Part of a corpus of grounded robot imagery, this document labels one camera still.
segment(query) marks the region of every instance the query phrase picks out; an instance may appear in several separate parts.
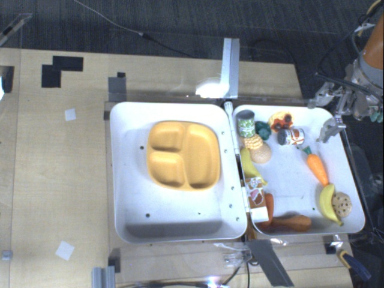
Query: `orange carrot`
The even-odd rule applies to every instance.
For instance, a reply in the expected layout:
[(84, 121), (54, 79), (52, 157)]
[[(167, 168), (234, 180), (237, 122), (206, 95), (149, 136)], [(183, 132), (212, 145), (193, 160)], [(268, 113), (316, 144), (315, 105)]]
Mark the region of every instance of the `orange carrot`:
[(268, 221), (261, 222), (260, 227), (265, 229), (272, 223), (272, 218), (274, 216), (274, 196), (271, 193), (265, 193), (264, 195), (266, 209), (268, 210)]
[(318, 155), (312, 154), (310, 147), (306, 147), (303, 151), (308, 155), (307, 163), (316, 178), (320, 181), (323, 187), (329, 185), (328, 176), (324, 165)]

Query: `can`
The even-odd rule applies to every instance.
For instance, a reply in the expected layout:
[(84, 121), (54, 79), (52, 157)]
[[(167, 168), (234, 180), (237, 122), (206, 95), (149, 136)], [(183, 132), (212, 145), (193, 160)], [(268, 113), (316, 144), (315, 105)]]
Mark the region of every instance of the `can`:
[(277, 141), (280, 145), (300, 145), (304, 143), (303, 129), (281, 129), (277, 133)]
[(253, 137), (256, 134), (254, 127), (254, 113), (251, 110), (240, 111), (236, 115), (238, 133), (241, 137)]

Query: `yellow plate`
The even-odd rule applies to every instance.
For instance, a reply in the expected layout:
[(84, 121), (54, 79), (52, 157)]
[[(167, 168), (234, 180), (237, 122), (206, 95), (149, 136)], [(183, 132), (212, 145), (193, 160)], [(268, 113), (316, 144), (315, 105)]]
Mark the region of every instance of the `yellow plate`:
[(152, 180), (176, 190), (205, 190), (220, 176), (220, 152), (215, 133), (193, 122), (166, 121), (153, 126), (147, 144)]

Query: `wooden surface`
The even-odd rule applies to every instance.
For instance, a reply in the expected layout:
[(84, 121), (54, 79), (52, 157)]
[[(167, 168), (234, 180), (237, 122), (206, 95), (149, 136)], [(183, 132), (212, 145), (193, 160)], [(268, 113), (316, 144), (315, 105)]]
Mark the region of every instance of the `wooden surface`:
[[(12, 62), (13, 54), (16, 51), (0, 51), (0, 61)], [(61, 89), (43, 89), (41, 65), (52, 64), (53, 55), (82, 56), (84, 69), (62, 72)], [(220, 67), (220, 61), (199, 59), (22, 50), (10, 287), (90, 287), (92, 268), (107, 265), (112, 250), (108, 216), (113, 218), (108, 214), (110, 189), (103, 121), (107, 78), (125, 72), (128, 90), (160, 89), (170, 95), (185, 95), (193, 93), (207, 77), (218, 77)], [(292, 65), (242, 62), (240, 82), (240, 93), (301, 96)], [(76, 110), (76, 120), (65, 120), (68, 109)], [(69, 261), (55, 255), (61, 241), (74, 246)], [(129, 255), (124, 263), (128, 263), (128, 268), (129, 263), (134, 267), (127, 281), (169, 278), (159, 272), (164, 261), (169, 261), (168, 272), (176, 278), (191, 277), (191, 270), (196, 274), (202, 270), (222, 272), (220, 275), (232, 271), (222, 271), (222, 263), (213, 258), (209, 260), (212, 268), (206, 268), (202, 257), (209, 255), (209, 250), (197, 253), (188, 245), (154, 249), (150, 245), (120, 244), (123, 254)], [(167, 256), (169, 251), (174, 252), (172, 257)], [(284, 265), (295, 265), (289, 274), (296, 287), (352, 286), (347, 269), (335, 256), (319, 254), (317, 247), (313, 251), (316, 254), (308, 255), (295, 247), (291, 253), (283, 254)], [(260, 268), (252, 272), (255, 286), (268, 287)], [(239, 275), (231, 281), (231, 287), (244, 287), (245, 281), (244, 275)]]

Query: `yellow banana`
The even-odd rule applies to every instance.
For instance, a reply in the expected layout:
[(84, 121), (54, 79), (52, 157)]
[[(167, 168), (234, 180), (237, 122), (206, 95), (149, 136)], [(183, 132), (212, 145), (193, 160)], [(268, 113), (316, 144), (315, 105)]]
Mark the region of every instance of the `yellow banana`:
[(334, 195), (334, 192), (335, 192), (334, 184), (329, 184), (325, 188), (323, 188), (322, 192), (320, 193), (320, 210), (324, 215), (324, 217), (336, 222), (341, 226), (343, 225), (343, 222), (339, 220), (339, 218), (337, 217), (332, 207), (332, 197)]
[(262, 180), (262, 184), (267, 185), (268, 183), (263, 179), (259, 171), (253, 165), (249, 149), (242, 148), (240, 156), (245, 178), (259, 177)]

